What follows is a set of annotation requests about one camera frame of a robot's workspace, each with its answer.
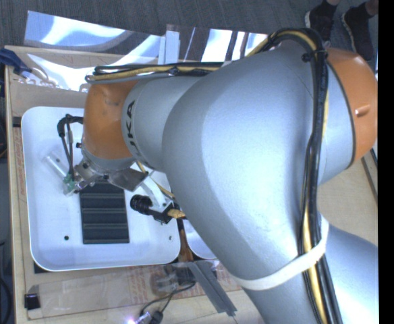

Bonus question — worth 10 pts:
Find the black ribbed rectangular block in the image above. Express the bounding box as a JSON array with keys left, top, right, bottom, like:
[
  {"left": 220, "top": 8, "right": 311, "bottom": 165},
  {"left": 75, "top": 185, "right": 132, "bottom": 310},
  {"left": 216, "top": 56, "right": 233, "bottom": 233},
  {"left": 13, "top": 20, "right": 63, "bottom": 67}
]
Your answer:
[{"left": 79, "top": 182, "right": 131, "bottom": 245}]

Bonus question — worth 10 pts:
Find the black block with thin wires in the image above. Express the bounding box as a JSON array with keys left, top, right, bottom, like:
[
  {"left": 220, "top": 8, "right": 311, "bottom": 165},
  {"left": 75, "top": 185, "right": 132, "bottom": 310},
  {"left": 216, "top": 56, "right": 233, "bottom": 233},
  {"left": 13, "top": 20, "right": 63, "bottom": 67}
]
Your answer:
[{"left": 175, "top": 265, "right": 194, "bottom": 286}]

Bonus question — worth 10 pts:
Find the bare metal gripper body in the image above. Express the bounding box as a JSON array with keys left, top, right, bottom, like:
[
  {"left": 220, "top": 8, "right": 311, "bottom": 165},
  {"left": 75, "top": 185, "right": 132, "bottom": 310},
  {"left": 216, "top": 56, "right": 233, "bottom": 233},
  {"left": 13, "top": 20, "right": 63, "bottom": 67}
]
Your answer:
[{"left": 74, "top": 160, "right": 150, "bottom": 192}]

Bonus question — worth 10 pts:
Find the white plastic tray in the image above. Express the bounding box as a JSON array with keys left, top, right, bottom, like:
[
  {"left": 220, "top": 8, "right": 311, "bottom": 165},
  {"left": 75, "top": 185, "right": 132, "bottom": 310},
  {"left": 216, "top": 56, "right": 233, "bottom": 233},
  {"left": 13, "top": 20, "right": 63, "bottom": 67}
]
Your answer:
[
  {"left": 182, "top": 218, "right": 219, "bottom": 261},
  {"left": 20, "top": 105, "right": 182, "bottom": 273}
]

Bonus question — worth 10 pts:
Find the person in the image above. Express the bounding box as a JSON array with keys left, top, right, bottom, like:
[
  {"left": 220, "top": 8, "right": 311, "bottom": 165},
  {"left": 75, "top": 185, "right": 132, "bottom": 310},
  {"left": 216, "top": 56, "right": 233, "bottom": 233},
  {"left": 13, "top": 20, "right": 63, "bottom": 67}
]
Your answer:
[{"left": 304, "top": 0, "right": 379, "bottom": 62}]

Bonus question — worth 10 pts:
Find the small black box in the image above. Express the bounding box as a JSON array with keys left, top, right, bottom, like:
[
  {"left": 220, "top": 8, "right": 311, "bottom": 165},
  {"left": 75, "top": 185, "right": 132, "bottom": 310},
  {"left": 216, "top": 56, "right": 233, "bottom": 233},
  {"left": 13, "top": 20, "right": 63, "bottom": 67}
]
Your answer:
[{"left": 24, "top": 293, "right": 42, "bottom": 311}]

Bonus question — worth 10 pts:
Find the black cylinder on white bracket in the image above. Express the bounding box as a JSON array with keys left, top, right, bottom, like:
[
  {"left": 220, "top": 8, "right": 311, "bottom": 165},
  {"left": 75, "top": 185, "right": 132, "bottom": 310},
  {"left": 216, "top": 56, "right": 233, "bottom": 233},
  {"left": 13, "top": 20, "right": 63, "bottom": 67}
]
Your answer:
[{"left": 130, "top": 171, "right": 177, "bottom": 225}]

